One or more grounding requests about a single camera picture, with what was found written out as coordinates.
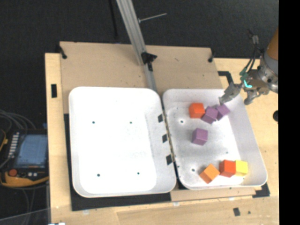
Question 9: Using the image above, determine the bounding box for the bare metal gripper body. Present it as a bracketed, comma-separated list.
[240, 66, 279, 96]

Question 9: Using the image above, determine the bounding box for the purple cube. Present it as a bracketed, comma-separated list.
[191, 127, 209, 146]
[201, 106, 219, 124]
[215, 104, 231, 121]

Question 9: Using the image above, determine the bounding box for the red-orange cube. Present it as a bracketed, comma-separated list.
[188, 102, 206, 119]
[219, 159, 237, 178]

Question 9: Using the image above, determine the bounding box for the white plastic tray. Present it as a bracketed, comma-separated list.
[68, 86, 177, 198]
[162, 88, 268, 191]

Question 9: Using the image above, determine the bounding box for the yellow cube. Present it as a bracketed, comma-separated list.
[235, 160, 248, 177]

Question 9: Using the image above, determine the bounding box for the light orange cube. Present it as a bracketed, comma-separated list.
[199, 163, 221, 184]

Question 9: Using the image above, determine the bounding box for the brown cardboard board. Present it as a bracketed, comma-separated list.
[59, 41, 257, 203]

